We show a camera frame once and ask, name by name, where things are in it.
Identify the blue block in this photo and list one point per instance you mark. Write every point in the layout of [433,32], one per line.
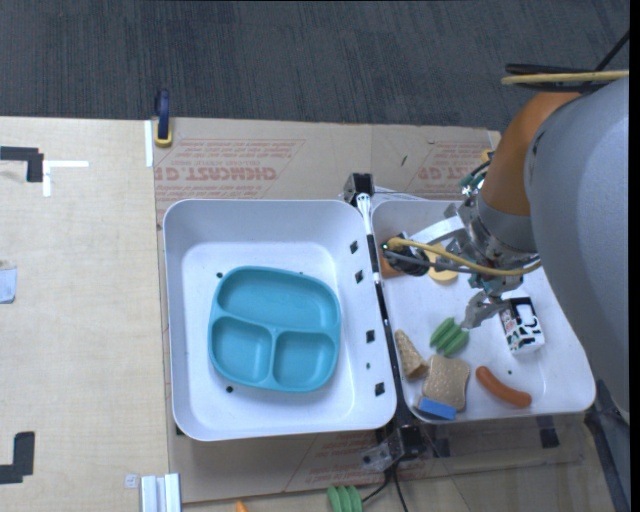
[436,409]

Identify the tan waffle cone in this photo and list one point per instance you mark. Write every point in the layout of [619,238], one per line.
[410,357]

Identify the thin black and white rod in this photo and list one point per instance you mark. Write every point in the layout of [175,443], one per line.
[381,295]

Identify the black and white milk carton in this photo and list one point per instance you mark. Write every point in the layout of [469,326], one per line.
[522,330]

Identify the blue divided plate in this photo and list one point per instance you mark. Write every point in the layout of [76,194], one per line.
[250,300]

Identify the orange carrot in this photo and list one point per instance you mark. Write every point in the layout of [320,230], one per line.
[241,507]

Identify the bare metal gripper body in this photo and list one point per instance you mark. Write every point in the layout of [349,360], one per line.
[492,260]

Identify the orange sausage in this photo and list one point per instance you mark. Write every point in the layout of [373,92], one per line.
[502,389]

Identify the white plastic tray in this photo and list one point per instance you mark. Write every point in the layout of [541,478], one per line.
[555,380]
[200,390]

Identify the green pea pod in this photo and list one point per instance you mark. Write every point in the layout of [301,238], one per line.
[344,499]
[449,337]

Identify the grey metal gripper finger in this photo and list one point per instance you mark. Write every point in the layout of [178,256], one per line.
[496,307]
[473,311]

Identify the brown cardboard board red print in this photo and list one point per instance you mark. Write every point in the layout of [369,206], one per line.
[300,160]

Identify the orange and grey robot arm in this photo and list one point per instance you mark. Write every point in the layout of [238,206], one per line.
[575,210]

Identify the tan bread slice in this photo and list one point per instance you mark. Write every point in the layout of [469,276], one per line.
[446,382]

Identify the yellow round biscuit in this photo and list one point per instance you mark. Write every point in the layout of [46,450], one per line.
[444,275]

